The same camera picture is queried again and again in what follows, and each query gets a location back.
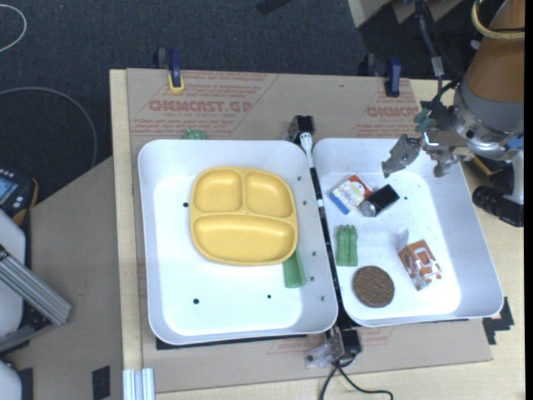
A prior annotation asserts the black cylinder on white bracket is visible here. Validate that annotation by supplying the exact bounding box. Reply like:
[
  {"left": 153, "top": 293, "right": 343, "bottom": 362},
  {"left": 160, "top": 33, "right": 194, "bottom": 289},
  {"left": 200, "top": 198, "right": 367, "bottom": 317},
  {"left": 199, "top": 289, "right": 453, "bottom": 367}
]
[{"left": 471, "top": 151, "right": 526, "bottom": 228}]

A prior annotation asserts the green celery stick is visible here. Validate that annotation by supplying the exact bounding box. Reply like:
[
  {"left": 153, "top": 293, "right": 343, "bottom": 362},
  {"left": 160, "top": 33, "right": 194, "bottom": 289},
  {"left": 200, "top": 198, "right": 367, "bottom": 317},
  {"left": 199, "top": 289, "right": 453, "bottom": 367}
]
[{"left": 282, "top": 249, "right": 307, "bottom": 289}]

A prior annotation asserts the brown round biscuit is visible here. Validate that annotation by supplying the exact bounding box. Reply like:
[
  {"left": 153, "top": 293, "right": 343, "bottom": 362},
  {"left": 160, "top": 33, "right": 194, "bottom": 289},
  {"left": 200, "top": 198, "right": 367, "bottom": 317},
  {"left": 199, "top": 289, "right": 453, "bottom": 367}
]
[{"left": 351, "top": 265, "right": 396, "bottom": 309}]

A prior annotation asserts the black can with silver end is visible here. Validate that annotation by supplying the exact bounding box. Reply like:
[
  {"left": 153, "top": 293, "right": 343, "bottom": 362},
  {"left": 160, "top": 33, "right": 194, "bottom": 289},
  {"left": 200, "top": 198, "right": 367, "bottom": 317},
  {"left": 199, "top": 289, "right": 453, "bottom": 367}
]
[{"left": 358, "top": 183, "right": 401, "bottom": 218}]

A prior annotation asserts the thin black and white rod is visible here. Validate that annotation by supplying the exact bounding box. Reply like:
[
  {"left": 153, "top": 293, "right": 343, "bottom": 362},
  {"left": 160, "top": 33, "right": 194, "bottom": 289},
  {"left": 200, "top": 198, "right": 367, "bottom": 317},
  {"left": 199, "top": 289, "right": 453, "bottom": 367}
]
[{"left": 298, "top": 132, "right": 341, "bottom": 329}]

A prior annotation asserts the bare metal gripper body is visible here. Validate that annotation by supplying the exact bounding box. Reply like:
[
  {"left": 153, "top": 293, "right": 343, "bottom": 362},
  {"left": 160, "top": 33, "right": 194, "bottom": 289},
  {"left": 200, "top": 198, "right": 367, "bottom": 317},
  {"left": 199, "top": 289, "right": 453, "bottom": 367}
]
[{"left": 420, "top": 107, "right": 524, "bottom": 162}]

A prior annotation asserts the white plastic tray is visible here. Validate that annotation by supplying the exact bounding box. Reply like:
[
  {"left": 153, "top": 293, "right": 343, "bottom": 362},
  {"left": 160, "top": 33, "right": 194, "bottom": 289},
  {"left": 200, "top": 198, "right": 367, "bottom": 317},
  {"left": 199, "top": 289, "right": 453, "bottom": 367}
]
[
  {"left": 137, "top": 138, "right": 339, "bottom": 346},
  {"left": 311, "top": 137, "right": 505, "bottom": 328}
]

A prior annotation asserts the red, white and blue carton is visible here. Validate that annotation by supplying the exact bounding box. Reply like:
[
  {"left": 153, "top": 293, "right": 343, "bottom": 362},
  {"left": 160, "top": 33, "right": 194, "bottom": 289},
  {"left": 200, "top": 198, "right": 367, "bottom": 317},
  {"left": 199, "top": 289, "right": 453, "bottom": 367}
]
[{"left": 328, "top": 174, "right": 374, "bottom": 216}]

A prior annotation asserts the yellow divided plate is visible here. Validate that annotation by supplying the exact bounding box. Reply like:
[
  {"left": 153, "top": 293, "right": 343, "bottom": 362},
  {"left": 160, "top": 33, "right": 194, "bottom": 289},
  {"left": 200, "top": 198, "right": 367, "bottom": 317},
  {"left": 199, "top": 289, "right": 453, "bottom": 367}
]
[{"left": 189, "top": 166, "right": 300, "bottom": 268}]

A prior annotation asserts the brown cardboard board, red print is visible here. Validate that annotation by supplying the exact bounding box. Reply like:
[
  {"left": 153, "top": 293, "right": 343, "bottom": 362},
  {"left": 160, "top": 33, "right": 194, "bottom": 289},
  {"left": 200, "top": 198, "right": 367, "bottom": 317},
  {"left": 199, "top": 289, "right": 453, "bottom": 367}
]
[{"left": 126, "top": 67, "right": 495, "bottom": 393}]

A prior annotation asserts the black block with thin wires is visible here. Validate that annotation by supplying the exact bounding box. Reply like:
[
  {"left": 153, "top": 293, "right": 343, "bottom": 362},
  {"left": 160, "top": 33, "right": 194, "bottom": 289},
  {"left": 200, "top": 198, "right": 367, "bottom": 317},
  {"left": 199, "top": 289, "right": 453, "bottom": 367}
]
[
  {"left": 304, "top": 328, "right": 364, "bottom": 369},
  {"left": 290, "top": 114, "right": 316, "bottom": 143}
]

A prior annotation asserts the green asparagus bunch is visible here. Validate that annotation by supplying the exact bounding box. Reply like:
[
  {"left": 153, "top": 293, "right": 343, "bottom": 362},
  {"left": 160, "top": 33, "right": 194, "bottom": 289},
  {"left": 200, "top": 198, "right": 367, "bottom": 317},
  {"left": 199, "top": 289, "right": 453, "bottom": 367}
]
[{"left": 335, "top": 223, "right": 360, "bottom": 268}]

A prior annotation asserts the orange and white carton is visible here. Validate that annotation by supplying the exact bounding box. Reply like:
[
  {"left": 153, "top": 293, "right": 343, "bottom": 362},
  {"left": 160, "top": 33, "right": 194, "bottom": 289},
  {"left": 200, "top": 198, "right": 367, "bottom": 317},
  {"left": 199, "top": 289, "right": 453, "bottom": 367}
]
[{"left": 395, "top": 227, "right": 444, "bottom": 293}]

